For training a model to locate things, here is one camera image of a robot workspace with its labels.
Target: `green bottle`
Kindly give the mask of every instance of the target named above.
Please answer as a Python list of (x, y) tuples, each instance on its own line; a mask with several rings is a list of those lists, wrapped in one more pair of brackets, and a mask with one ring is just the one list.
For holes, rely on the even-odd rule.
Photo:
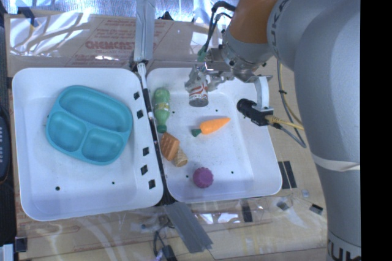
[(161, 134), (166, 132), (166, 120), (170, 115), (170, 93), (165, 88), (158, 88), (154, 93), (154, 115), (157, 119), (157, 130)]

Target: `pink toy ball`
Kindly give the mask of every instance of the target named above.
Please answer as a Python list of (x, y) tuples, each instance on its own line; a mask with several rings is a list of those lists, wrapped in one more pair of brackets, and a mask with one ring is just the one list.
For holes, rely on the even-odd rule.
[(199, 188), (207, 188), (214, 181), (214, 175), (206, 167), (199, 167), (194, 172), (194, 183)]

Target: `plastic wrap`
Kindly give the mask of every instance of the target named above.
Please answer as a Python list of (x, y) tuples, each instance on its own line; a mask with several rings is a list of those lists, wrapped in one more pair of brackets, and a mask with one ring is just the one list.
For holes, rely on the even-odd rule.
[[(134, 48), (136, 0), (73, 0), (76, 3), (73, 6), (66, 4), (66, 0), (22, 1), (31, 9), (34, 21), (23, 14), (11, 14), (6, 19), (10, 77), (26, 67), (129, 68)], [(102, 5), (105, 1), (116, 4), (115, 14), (105, 10)], [(154, 60), (148, 70), (193, 65), (207, 38), (209, 3), (194, 0), (191, 12), (183, 12), (180, 5), (174, 13), (170, 12), (177, 19), (156, 20)], [(10, 13), (16, 13), (15, 5), (20, 6), (20, 2), (10, 0)], [(159, 9), (158, 13), (163, 15), (162, 8)], [(219, 27), (224, 29), (228, 20), (221, 20)], [(219, 43), (217, 30), (211, 45)], [(268, 64), (263, 72), (276, 75), (274, 64)], [(286, 78), (292, 82), (291, 73)], [(292, 85), (286, 88), (293, 91)], [(278, 90), (276, 80), (270, 82), (270, 90)], [(282, 116), (280, 96), (272, 92), (270, 104)], [(280, 254), (285, 254), (287, 260), (295, 260), (289, 259), (288, 253), (295, 255), (296, 251), (317, 251), (323, 260), (325, 203), (309, 150), (299, 147), (278, 130), (271, 129), (270, 133), (282, 171), (281, 191), (267, 197), (188, 204), (213, 241), (211, 249), (198, 254), (187, 251), (162, 206), (46, 222), (31, 219), (20, 204), (14, 147), (17, 237), (26, 242), (26, 250), (20, 250), (20, 260), (156, 260), (162, 243), (173, 248), (178, 260), (221, 260), (252, 255), (279, 260)]]

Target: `orange carrot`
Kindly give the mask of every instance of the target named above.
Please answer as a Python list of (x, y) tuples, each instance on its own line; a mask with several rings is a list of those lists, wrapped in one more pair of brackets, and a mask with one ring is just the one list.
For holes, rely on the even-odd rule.
[(217, 131), (230, 121), (229, 117), (215, 118), (209, 121), (204, 121), (200, 124), (199, 129), (192, 129), (192, 135), (196, 137), (199, 134), (208, 135), (214, 131)]

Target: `soda can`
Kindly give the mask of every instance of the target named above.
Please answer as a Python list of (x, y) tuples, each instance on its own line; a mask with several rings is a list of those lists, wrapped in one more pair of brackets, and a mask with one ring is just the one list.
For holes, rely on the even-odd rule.
[(190, 91), (189, 105), (193, 107), (205, 107), (208, 105), (208, 86), (206, 80)]

